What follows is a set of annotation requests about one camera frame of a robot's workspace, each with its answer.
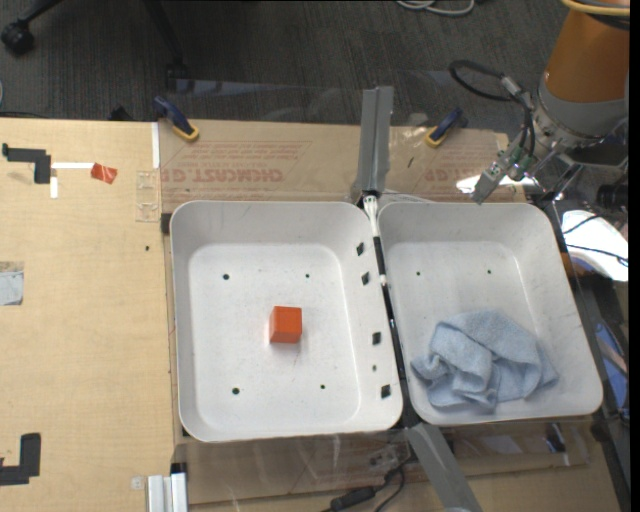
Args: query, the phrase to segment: gray carpet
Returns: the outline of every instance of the gray carpet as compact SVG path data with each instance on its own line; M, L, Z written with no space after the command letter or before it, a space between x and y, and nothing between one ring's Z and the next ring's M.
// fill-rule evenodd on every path
M28 3L0 0L0 25ZM392 85L396 124L416 113L437 120L460 106L471 127L513 134L517 106L472 97L445 70L452 60L475 60L533 90L567 13L559 0L484 0L460 18L411 12L392 1L163 4L190 77L338 92L319 100L299 89L224 99L171 94L164 77L170 53L140 1L65 0L31 23L33 51L15 57L0 49L0 111L106 119L121 104L134 118L152 120L151 101L161 94L194 118L296 120L297 112L309 120L308 110L284 107L304 110L315 101L311 121L358 123L360 90Z

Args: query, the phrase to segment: orange cube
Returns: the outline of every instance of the orange cube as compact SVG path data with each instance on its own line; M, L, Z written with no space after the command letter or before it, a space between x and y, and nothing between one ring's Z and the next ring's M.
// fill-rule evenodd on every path
M274 306L269 318L271 343L298 343L302 336L302 309Z

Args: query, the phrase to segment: yellow cable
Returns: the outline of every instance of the yellow cable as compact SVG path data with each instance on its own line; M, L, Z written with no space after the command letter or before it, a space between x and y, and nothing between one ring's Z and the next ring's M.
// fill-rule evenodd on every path
M569 9L585 12L587 14L601 14L604 16L623 16L625 18L631 17L630 7L599 7L597 5L587 5L576 0L560 0Z

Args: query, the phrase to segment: wooden table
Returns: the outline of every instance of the wooden table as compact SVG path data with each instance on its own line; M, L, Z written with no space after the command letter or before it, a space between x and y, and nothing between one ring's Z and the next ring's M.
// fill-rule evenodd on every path
M136 171L152 169L152 125L0 120L0 142L58 162L118 169L113 184L60 171L59 199L32 166L0 160L0 262L24 263L24 301L0 307L0 458L42 436L40 476L0 487L0 511L145 510L144 477L173 452L163 235L135 221ZM579 468L474 477L487 511L617 509L597 447ZM334 495L252 501L241 510L316 510ZM443 510L428 484L388 510ZM195 510L240 510L200 505ZM354 508L371 510L371 504Z

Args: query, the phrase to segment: white tray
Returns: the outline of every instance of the white tray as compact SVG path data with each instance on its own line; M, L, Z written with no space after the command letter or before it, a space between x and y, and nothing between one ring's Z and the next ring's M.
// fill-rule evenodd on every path
M402 396L360 210L194 201L172 216L171 248L178 402L194 438L368 432L397 422ZM269 343L276 305L302 308L299 343Z
M526 204L392 203L379 215L390 294L416 412L436 425L592 413L602 383L549 220ZM535 334L560 375L526 400L439 410L410 362L441 320L498 308Z

